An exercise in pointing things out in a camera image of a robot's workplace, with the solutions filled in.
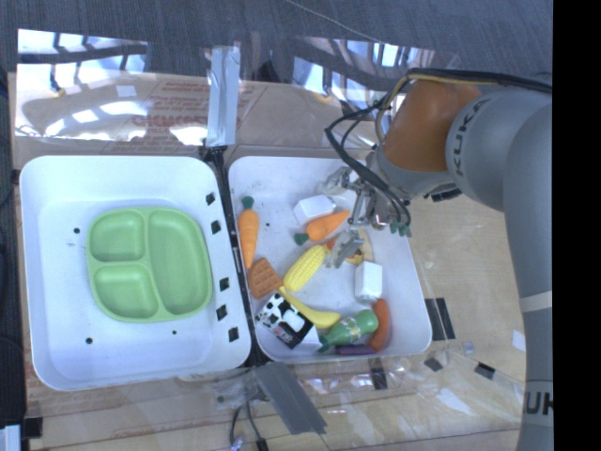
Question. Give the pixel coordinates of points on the black and white carton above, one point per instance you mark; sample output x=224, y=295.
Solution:
x=277, y=315

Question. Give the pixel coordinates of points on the orange carrot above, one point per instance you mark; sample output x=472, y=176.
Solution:
x=248, y=233
x=324, y=226

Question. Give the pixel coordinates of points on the yellow banana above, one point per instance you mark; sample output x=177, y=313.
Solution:
x=317, y=315

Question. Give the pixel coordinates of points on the brown waffle biscuit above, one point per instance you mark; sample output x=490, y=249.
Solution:
x=264, y=278

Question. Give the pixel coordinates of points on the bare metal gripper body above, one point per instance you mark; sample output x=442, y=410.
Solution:
x=371, y=205

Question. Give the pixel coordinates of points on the yellow corn cob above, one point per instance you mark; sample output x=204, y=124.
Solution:
x=305, y=267

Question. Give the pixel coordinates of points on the orange sausage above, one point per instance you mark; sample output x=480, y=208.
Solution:
x=381, y=322

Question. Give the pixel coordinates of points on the yellow pizza slice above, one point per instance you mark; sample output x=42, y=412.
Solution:
x=365, y=252

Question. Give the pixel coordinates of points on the black cylinder on white bracket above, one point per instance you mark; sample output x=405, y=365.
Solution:
x=443, y=194

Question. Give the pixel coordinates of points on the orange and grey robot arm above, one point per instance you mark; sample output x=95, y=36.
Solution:
x=497, y=148

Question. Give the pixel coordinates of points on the purple stick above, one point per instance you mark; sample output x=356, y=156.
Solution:
x=354, y=350

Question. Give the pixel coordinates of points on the green bottle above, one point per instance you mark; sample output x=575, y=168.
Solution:
x=354, y=328

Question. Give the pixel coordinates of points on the white plastic tray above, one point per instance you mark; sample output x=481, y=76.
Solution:
x=277, y=181
x=56, y=261

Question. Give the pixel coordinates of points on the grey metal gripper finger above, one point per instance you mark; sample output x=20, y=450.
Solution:
x=354, y=242
x=341, y=256

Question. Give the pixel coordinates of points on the green divided plate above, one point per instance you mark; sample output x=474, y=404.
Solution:
x=174, y=252

